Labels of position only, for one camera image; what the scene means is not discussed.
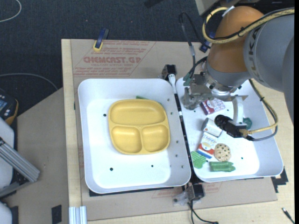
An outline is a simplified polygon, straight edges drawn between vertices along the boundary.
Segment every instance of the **yellow and black device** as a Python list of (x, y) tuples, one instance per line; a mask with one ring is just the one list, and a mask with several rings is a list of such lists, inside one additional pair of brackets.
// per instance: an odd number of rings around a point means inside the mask
[(11, 125), (19, 108), (18, 101), (0, 90), (0, 117)]

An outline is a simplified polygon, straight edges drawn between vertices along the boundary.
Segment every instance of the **cookie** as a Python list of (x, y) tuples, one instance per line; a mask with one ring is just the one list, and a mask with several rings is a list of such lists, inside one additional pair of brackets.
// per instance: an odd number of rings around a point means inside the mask
[(226, 144), (217, 144), (214, 148), (214, 157), (220, 161), (228, 161), (231, 158), (232, 154), (230, 152), (229, 146)]

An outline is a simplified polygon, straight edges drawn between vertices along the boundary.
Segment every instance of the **black pen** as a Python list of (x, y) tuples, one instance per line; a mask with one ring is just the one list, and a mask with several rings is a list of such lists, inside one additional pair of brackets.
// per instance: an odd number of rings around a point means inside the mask
[(285, 215), (291, 220), (291, 222), (293, 222), (295, 224), (295, 222), (293, 221), (291, 215), (288, 213), (288, 211), (283, 207), (282, 211), (284, 211)]

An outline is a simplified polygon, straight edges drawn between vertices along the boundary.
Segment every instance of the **blue clamp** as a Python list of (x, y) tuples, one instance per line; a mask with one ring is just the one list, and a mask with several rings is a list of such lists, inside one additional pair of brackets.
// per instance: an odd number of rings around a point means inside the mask
[(99, 52), (102, 49), (103, 40), (105, 40), (107, 38), (108, 33), (109, 33), (109, 29), (106, 29), (106, 28), (101, 29), (100, 35), (93, 45), (94, 51)]

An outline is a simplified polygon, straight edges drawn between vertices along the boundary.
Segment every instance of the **white tray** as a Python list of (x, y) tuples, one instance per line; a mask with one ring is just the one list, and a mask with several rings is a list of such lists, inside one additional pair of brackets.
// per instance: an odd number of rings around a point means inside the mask
[[(232, 102), (224, 102), (226, 107), (224, 110), (209, 115), (205, 115), (201, 107), (187, 110), (182, 103), (185, 92), (183, 82), (182, 78), (179, 79), (176, 83), (176, 88), (182, 107), (190, 151), (196, 151), (203, 135), (201, 127), (204, 120), (207, 117), (214, 120), (219, 114), (233, 118), (233, 105)], [(252, 120), (251, 130), (269, 125), (263, 104), (252, 89), (249, 81), (246, 81), (242, 88), (234, 94), (248, 95), (243, 102), (243, 107), (244, 117)], [(271, 130), (267, 130), (252, 136), (261, 138), (271, 133)], [(276, 176), (283, 171), (283, 162), (274, 137), (252, 142), (244, 138), (233, 138), (223, 131), (217, 142), (227, 144), (230, 147), (232, 157), (229, 161), (234, 163), (236, 170), (232, 172), (211, 172), (208, 163), (204, 164), (200, 169), (194, 168), (196, 176), (205, 182)], [(217, 161), (215, 157), (207, 160)]]
[[(109, 107), (136, 96), (164, 107), (171, 141), (157, 154), (118, 152), (109, 135)], [(87, 79), (78, 88), (85, 164), (85, 181), (95, 193), (167, 188), (185, 185), (191, 168), (171, 85), (162, 79)]]

